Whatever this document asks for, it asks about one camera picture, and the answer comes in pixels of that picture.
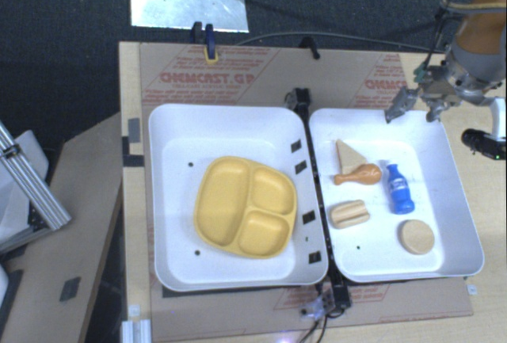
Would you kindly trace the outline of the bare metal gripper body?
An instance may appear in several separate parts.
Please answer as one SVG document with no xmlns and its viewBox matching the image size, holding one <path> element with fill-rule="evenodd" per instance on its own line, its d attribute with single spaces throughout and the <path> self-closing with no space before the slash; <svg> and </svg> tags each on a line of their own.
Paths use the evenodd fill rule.
<svg viewBox="0 0 507 343">
<path fill-rule="evenodd" d="M 427 104 L 472 105 L 492 102 L 486 94 L 500 85 L 500 71 L 468 71 L 463 67 L 420 65 L 414 71 L 420 98 Z"/>
</svg>

